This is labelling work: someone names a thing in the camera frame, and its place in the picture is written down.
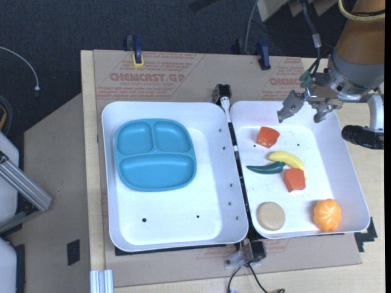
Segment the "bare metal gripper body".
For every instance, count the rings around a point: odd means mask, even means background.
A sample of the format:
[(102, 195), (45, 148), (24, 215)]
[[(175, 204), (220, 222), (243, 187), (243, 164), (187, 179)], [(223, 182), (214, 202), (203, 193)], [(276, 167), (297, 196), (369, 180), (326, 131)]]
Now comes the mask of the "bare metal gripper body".
[(313, 108), (341, 108), (344, 103), (360, 102), (362, 91), (339, 72), (326, 69), (306, 85), (304, 99)]

